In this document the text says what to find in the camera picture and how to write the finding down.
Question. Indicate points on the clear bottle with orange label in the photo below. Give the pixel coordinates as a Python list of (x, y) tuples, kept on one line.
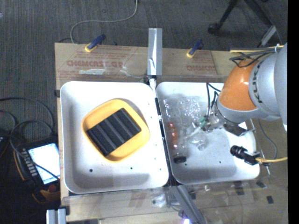
[(174, 134)]

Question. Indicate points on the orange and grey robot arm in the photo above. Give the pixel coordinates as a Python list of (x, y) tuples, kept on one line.
[(236, 90)]

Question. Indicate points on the white plastic tray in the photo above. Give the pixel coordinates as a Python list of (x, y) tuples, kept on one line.
[(77, 125), (217, 169)]

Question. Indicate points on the small clear plastic bottle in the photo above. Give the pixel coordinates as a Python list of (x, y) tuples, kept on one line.
[(199, 140)]

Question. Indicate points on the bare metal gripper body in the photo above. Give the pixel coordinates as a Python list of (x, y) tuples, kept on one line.
[(216, 122)]

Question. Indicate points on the black ribbed block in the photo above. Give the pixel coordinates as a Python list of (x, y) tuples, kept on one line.
[(114, 132)]

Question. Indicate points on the yellow plate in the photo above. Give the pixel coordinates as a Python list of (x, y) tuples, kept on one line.
[(93, 119)]

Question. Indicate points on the crumpled clear plastic bottle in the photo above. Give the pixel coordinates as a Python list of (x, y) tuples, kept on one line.
[(190, 108)]

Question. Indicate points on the brown cardboard board red print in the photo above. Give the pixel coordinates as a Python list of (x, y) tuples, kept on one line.
[(105, 62)]

